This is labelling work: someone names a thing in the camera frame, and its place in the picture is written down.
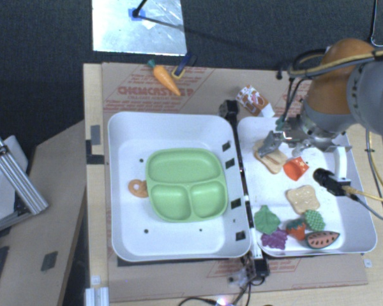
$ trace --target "watermelon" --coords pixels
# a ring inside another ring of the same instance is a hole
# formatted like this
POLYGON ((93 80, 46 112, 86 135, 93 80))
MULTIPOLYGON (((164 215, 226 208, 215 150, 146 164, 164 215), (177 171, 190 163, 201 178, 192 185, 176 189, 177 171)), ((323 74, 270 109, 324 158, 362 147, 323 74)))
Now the watermelon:
POLYGON ((333 231, 316 231, 307 234, 305 242, 312 249, 322 249, 332 245, 339 236, 339 233, 333 231))

